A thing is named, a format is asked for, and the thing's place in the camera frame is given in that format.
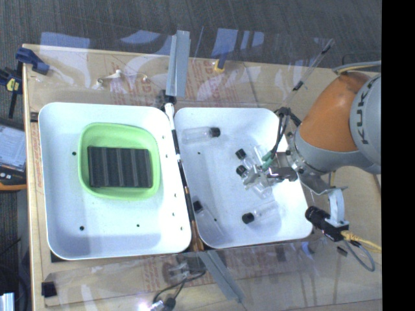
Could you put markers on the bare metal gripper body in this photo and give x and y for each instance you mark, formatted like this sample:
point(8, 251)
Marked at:
point(285, 173)

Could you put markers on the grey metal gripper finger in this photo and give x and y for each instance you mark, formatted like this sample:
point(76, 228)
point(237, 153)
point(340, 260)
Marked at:
point(251, 175)
point(265, 181)

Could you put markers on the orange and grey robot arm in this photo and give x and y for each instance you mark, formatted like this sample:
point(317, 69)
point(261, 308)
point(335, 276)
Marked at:
point(330, 122)

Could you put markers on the clear bottle with black cap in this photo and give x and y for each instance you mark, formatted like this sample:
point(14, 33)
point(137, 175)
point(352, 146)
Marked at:
point(241, 170)
point(248, 218)
point(240, 154)
point(197, 135)
point(207, 220)

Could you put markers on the white plastic tray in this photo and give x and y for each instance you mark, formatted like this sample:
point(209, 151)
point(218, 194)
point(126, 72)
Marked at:
point(220, 173)
point(65, 190)

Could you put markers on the thin black and white rod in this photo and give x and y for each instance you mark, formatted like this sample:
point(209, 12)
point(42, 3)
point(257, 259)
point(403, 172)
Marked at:
point(176, 142)

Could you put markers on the black ribbed rack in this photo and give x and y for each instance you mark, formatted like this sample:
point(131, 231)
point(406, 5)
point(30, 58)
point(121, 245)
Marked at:
point(120, 167)

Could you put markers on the green plastic bowl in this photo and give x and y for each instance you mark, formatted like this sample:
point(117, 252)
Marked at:
point(120, 134)

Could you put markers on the brown cardboard board red print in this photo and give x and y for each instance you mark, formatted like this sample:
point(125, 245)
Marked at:
point(97, 280)

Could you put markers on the black cylinder on white bracket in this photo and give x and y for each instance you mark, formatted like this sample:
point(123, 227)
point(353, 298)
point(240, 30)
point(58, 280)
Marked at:
point(324, 220)

